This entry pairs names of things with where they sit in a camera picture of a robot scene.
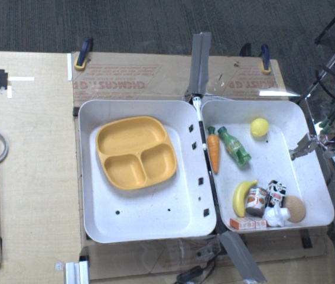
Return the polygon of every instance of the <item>yellow divided plate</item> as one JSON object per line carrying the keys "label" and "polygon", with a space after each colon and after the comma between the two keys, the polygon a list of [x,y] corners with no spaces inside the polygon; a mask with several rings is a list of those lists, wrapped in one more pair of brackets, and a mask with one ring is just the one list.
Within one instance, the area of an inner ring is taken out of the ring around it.
{"label": "yellow divided plate", "polygon": [[177,168],[171,140],[153,117],[131,117],[104,125],[96,134],[96,151],[108,180],[120,189],[161,183]]}

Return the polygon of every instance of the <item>white plastic tub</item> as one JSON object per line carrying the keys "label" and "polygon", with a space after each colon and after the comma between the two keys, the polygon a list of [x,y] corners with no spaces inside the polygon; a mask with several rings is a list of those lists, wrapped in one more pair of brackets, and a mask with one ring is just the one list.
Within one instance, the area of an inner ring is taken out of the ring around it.
{"label": "white plastic tub", "polygon": [[[162,123],[175,150],[177,170],[162,183],[125,191],[111,185],[105,176],[96,152],[95,136],[107,123],[140,115],[154,117]],[[197,114],[190,104],[89,101],[80,108],[79,129],[84,227],[93,240],[116,243],[199,237],[213,231],[216,214],[212,190]]]}
{"label": "white plastic tub", "polygon": [[[221,218],[230,229],[230,218],[237,217],[232,207],[232,196],[237,185],[244,180],[258,180],[258,186],[267,188],[271,180],[287,186],[286,195],[299,197],[306,216],[298,223],[287,221],[285,227],[267,230],[318,227],[331,223],[334,207],[314,151],[306,156],[290,158],[289,150],[308,132],[304,113],[290,101],[209,101],[201,109],[205,127],[217,130],[225,126],[229,134],[237,137],[252,159],[239,168],[220,142],[219,171],[214,176]],[[269,130],[265,137],[254,138],[250,124],[255,118],[265,118]]]}

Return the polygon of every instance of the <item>light wood surface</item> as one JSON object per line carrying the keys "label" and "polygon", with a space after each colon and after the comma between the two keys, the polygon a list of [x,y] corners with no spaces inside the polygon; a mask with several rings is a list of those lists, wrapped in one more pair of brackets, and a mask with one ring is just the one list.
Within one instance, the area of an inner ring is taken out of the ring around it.
{"label": "light wood surface", "polygon": [[[67,56],[0,52],[0,69],[10,77],[35,77],[34,82],[13,82],[12,99],[0,94],[0,132],[9,142],[8,157],[0,164],[0,283],[63,283],[56,263],[77,262],[82,249]],[[335,283],[335,251],[327,237],[326,244],[325,256],[259,267],[268,283]],[[93,283],[173,283],[175,277]],[[235,267],[228,266],[216,269],[206,283],[243,281]]]}

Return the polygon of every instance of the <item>yellow ball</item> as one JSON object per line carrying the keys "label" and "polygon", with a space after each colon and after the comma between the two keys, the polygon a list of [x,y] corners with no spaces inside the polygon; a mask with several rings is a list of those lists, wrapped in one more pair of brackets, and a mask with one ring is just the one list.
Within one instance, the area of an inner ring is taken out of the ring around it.
{"label": "yellow ball", "polygon": [[251,122],[251,134],[254,137],[262,137],[268,131],[268,122],[266,119],[257,118]]}

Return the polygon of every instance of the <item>dark gray floor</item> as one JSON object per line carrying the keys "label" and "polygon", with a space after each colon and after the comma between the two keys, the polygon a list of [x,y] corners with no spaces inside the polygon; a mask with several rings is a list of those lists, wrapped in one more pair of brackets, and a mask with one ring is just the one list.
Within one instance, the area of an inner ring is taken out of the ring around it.
{"label": "dark gray floor", "polygon": [[[335,0],[0,0],[0,51],[67,53],[93,37],[93,51],[191,55],[192,35],[209,31],[210,55],[237,56],[249,42],[258,56],[266,43],[302,94],[335,53],[335,23],[314,44],[334,17]],[[311,103],[318,120],[331,109],[320,88]]]}

